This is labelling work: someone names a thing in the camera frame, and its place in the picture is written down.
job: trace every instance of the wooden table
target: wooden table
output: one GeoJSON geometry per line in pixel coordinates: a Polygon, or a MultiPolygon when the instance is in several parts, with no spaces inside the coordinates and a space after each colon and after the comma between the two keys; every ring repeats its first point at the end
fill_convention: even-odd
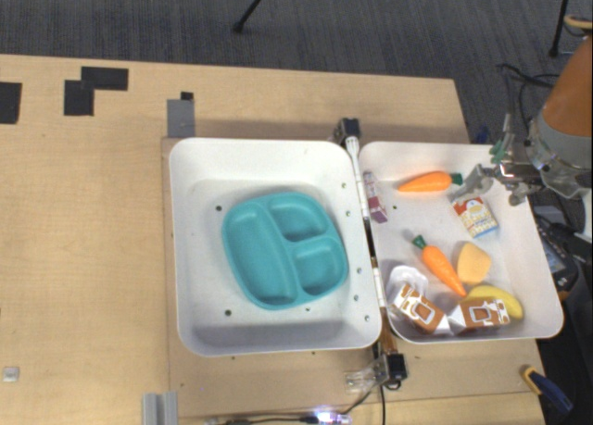
{"type": "MultiPolygon", "coordinates": [[[[194,93],[201,136],[326,139],[356,117],[364,143],[467,142],[452,81],[31,56],[0,56],[0,81],[23,84],[19,123],[0,125],[0,368],[20,367],[17,382],[0,382],[0,423],[139,423],[142,395],[168,390],[184,424],[356,399],[343,372],[366,350],[170,350],[167,100],[194,93]],[[129,89],[96,91],[94,117],[65,117],[64,80],[81,66],[127,68],[129,89]]],[[[519,375],[541,369],[534,341],[398,344],[410,377],[386,395],[388,423],[544,423],[519,375]]],[[[357,425],[380,423],[377,396],[368,402],[357,425]]]]}

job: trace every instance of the toy food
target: toy food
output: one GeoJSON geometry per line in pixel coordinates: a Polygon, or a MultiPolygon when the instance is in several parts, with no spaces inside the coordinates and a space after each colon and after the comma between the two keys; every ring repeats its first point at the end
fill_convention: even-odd
{"type": "Polygon", "coordinates": [[[463,184],[463,178],[459,173],[445,171],[431,171],[410,181],[406,181],[398,186],[397,190],[405,193],[415,192],[442,192],[446,190],[451,183],[463,184]]]}
{"type": "Polygon", "coordinates": [[[448,323],[455,333],[495,328],[510,322],[504,302],[497,298],[464,300],[448,314],[448,323]]]}
{"type": "Polygon", "coordinates": [[[364,179],[364,191],[367,194],[371,218],[379,223],[387,222],[387,210],[385,209],[385,204],[383,203],[383,197],[381,196],[381,190],[377,180],[371,171],[365,171],[362,174],[362,178],[364,179]]]}
{"type": "Polygon", "coordinates": [[[511,318],[521,319],[523,317],[523,307],[519,300],[509,294],[509,292],[493,285],[478,285],[477,287],[472,288],[467,295],[466,300],[475,298],[499,298],[504,302],[511,318]]]}
{"type": "Polygon", "coordinates": [[[472,243],[465,243],[457,259],[457,275],[463,283],[477,285],[492,265],[490,256],[472,243]]]}
{"type": "Polygon", "coordinates": [[[455,273],[455,269],[447,260],[445,254],[443,254],[443,251],[435,245],[427,245],[422,236],[416,236],[412,242],[416,247],[420,247],[423,250],[423,263],[440,281],[446,284],[457,295],[465,296],[467,294],[463,285],[461,285],[460,278],[455,273]]]}
{"type": "Polygon", "coordinates": [[[424,334],[450,333],[443,310],[407,283],[399,289],[389,307],[396,315],[410,321],[416,330],[424,334]]]}
{"type": "Polygon", "coordinates": [[[385,283],[385,298],[387,303],[393,303],[395,301],[397,293],[401,290],[401,287],[407,283],[420,295],[426,294],[426,288],[428,287],[428,279],[425,275],[422,275],[418,269],[409,266],[397,266],[389,272],[387,282],[385,283]]]}
{"type": "Polygon", "coordinates": [[[453,202],[453,209],[472,237],[484,235],[498,228],[497,221],[480,196],[456,200],[453,202]]]}

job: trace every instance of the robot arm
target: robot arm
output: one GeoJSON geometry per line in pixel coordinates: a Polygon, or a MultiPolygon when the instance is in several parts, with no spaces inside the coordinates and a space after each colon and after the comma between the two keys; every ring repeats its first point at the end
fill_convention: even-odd
{"type": "Polygon", "coordinates": [[[589,35],[578,47],[552,89],[546,104],[531,122],[529,135],[518,142],[505,118],[503,138],[493,151],[493,168],[477,166],[465,192],[483,193],[494,178],[511,191],[518,205],[545,187],[565,198],[582,196],[586,208],[584,236],[591,242],[591,189],[579,181],[591,173],[592,45],[589,35]]]}

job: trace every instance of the toy carrot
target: toy carrot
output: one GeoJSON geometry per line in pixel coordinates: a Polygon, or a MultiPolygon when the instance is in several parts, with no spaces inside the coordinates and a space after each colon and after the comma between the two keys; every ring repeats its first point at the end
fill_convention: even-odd
{"type": "Polygon", "coordinates": [[[445,171],[431,171],[400,184],[397,190],[406,193],[441,192],[446,190],[451,183],[461,185],[463,178],[459,173],[448,174],[445,171]]]}
{"type": "Polygon", "coordinates": [[[457,295],[467,295],[460,278],[455,273],[455,269],[449,263],[445,254],[443,254],[443,251],[435,245],[427,245],[422,236],[416,236],[412,242],[416,247],[420,247],[423,250],[423,263],[440,281],[457,295]]]}

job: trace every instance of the orange object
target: orange object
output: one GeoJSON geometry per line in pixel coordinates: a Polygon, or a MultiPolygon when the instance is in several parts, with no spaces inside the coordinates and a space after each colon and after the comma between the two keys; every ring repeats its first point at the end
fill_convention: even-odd
{"type": "Polygon", "coordinates": [[[460,278],[445,254],[443,254],[443,251],[435,245],[427,245],[422,236],[416,236],[412,242],[416,247],[420,247],[423,250],[422,260],[424,265],[426,265],[426,267],[429,268],[440,281],[457,295],[467,295],[461,284],[460,278]]]}
{"type": "Polygon", "coordinates": [[[591,136],[591,37],[569,59],[543,108],[548,125],[567,135],[591,136]]]}
{"type": "Polygon", "coordinates": [[[463,179],[459,173],[451,173],[450,175],[445,171],[431,171],[410,181],[402,183],[397,188],[398,191],[404,193],[414,192],[442,192],[446,190],[451,183],[463,184],[463,179]]]}

